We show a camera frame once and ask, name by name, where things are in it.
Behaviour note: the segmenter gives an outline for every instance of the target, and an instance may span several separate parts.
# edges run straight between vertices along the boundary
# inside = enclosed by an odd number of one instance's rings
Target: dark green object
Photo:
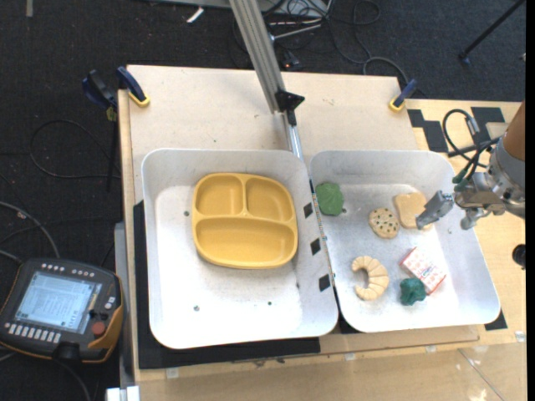
[[[425,293],[424,283],[417,277],[410,277],[401,281],[401,304],[404,306],[412,306],[416,302],[425,300],[427,294]]]
[[[316,185],[319,210],[326,216],[338,216],[342,212],[344,195],[340,186],[334,183]]]

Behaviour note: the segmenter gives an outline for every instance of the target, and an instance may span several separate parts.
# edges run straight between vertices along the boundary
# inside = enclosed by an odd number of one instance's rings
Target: white tray
[[[289,263],[232,269],[197,254],[193,191],[215,172],[262,175],[286,186],[298,219],[298,251]],[[184,349],[317,337],[334,328],[338,308],[329,261],[324,247],[314,254],[311,247],[321,245],[320,232],[301,160],[284,150],[161,149],[144,158],[141,174],[150,329],[161,344]]]
[[[361,332],[447,327],[492,322],[500,302],[473,229],[464,231],[464,212],[455,207],[428,231],[404,229],[394,239],[379,238],[369,227],[375,208],[395,211],[395,195],[420,191],[429,200],[437,190],[453,191],[450,163],[430,151],[324,151],[310,164],[313,185],[340,185],[345,212],[321,216],[340,311]],[[423,302],[400,303],[400,282],[409,277],[399,261],[414,247],[424,251],[446,271],[446,279]],[[363,284],[351,271],[357,256],[381,261],[390,276],[382,297],[363,301],[354,292]]]

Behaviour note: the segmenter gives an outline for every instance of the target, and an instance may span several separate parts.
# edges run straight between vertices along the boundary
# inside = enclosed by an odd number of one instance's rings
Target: black floor
[[[62,256],[114,269],[119,172],[110,191],[105,177],[113,124],[84,96],[82,79],[97,69],[116,88],[114,71],[128,63],[251,65],[226,9],[206,8],[187,23],[195,7],[32,0],[27,16],[27,1],[0,0],[0,202],[45,225]],[[458,57],[516,1],[334,0],[321,28],[282,39],[277,53],[290,50],[309,72],[398,76],[402,87],[416,79],[415,98],[517,102],[526,94],[525,3],[470,52],[470,63]],[[53,255],[30,219],[0,206],[0,302],[17,270],[2,252],[21,260]],[[119,385],[117,370],[115,354],[78,373],[91,398],[103,399]],[[78,400],[83,393],[60,366],[0,351],[0,399]]]

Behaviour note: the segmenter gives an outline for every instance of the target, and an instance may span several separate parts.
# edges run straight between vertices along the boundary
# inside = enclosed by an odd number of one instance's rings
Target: red and white box
[[[417,247],[400,261],[400,267],[412,277],[424,283],[425,292],[429,296],[444,281],[446,273],[432,260],[425,256]]]

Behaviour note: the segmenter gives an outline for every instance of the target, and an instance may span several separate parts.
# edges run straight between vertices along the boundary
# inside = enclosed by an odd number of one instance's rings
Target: yellow divided plate
[[[271,269],[292,260],[298,248],[292,196],[259,175],[202,178],[193,194],[192,224],[198,253],[220,266]]]

